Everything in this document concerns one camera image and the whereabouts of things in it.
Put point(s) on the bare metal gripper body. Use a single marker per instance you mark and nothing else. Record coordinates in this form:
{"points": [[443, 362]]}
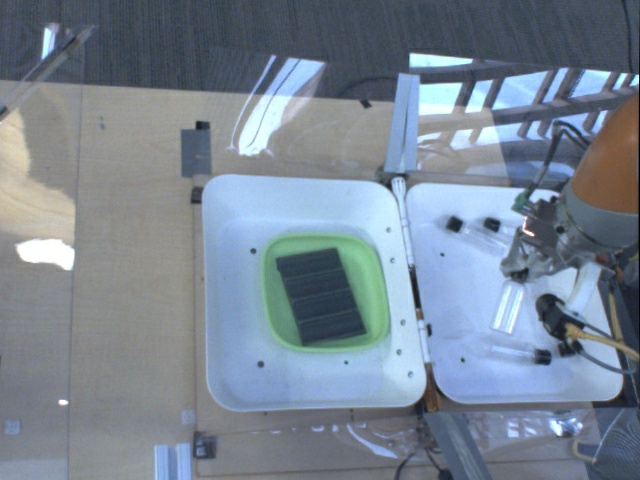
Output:
{"points": [[542, 228]]}

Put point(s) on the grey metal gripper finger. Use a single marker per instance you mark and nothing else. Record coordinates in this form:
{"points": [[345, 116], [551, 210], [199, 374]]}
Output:
{"points": [[536, 268], [511, 259]]}

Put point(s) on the clear tube with black cap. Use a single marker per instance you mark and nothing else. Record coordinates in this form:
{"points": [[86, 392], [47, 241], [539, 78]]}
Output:
{"points": [[541, 356], [493, 225], [509, 305], [456, 224]]}

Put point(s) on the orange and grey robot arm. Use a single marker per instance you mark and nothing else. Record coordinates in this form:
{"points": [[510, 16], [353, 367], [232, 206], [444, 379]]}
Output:
{"points": [[612, 168]]}

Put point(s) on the white plastic tray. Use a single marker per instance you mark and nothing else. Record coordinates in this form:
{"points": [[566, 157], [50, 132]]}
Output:
{"points": [[465, 308], [235, 318]]}

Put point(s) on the thin black and white rod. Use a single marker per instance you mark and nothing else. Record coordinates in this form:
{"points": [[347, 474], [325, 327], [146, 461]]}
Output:
{"points": [[409, 248]]}

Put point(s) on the green square bowl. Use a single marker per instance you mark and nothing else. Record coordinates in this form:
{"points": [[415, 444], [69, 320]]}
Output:
{"points": [[375, 278]]}

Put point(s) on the black ribbed block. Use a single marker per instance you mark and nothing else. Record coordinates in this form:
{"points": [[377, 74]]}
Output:
{"points": [[320, 295]]}

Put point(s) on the black cylinder on white bracket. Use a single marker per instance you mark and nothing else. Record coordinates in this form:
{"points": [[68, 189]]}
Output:
{"points": [[552, 313]]}

